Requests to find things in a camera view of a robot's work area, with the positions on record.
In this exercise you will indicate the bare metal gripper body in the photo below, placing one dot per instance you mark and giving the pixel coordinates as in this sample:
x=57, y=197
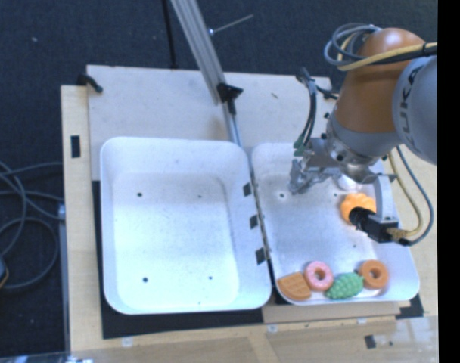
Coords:
x=339, y=163

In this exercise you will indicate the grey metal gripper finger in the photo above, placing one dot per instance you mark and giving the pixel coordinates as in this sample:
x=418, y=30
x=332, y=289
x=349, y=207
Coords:
x=312, y=178
x=296, y=178

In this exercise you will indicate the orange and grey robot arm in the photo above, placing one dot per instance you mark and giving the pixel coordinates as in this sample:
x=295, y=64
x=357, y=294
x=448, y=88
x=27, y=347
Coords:
x=370, y=89

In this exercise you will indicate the orange toy pumpkin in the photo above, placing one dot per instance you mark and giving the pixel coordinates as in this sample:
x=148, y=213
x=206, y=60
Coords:
x=353, y=202

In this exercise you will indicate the white plastic tray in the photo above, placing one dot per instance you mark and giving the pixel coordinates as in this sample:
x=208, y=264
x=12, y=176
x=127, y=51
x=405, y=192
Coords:
x=177, y=225
x=313, y=229

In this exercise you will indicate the pink toy doughnut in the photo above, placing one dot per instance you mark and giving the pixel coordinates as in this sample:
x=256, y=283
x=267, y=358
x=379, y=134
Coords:
x=312, y=278

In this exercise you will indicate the orange toy bread slice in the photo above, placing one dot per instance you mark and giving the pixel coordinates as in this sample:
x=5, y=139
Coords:
x=295, y=286

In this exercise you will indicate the black block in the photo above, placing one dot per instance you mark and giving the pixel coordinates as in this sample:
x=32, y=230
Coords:
x=227, y=91

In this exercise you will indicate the green toy grapes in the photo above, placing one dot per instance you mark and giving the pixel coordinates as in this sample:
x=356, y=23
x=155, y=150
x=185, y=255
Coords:
x=344, y=286

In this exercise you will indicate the orange toy doughnut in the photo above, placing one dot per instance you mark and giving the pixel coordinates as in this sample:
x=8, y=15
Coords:
x=381, y=278

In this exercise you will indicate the pale flat board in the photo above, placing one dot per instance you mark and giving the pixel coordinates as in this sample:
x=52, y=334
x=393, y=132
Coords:
x=158, y=104

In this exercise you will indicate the black cylinder on white bracket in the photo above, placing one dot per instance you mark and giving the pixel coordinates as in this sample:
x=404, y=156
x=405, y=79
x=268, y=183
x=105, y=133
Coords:
x=377, y=223

